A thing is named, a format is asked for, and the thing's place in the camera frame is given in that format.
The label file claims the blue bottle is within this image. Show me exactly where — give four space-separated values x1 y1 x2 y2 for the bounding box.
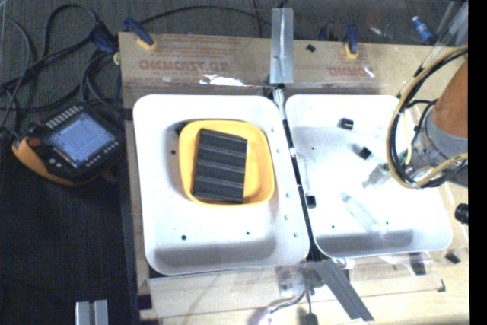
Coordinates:
412 15 434 43

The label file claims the dark grey ribbed block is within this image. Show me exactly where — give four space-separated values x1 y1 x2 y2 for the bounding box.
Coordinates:
190 127 249 205

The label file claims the yellow divided plate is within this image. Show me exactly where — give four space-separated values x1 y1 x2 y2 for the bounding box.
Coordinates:
178 119 276 207

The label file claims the white plastic tray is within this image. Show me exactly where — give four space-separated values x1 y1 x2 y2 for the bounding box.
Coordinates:
284 93 454 260
132 93 311 276

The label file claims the black cylinder on white bracket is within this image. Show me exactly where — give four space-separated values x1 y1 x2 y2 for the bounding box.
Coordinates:
454 202 469 225

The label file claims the clear plastic bottle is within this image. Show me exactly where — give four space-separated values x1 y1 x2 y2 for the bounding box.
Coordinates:
340 191 390 236

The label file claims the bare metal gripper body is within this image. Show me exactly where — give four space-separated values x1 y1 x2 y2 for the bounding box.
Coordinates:
388 139 450 183

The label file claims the brown cardboard board, red print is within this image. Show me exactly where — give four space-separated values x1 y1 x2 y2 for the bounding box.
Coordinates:
116 31 469 321

